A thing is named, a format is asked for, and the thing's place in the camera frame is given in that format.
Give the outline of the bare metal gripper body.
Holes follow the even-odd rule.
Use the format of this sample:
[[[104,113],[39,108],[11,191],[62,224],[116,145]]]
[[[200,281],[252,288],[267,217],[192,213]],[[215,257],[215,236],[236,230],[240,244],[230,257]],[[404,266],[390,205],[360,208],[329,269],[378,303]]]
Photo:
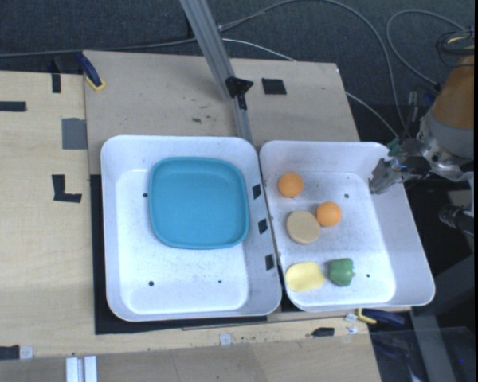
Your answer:
[[[474,178],[474,161],[449,153],[434,138],[406,139],[398,151],[398,166],[407,178],[435,175],[454,182]]]

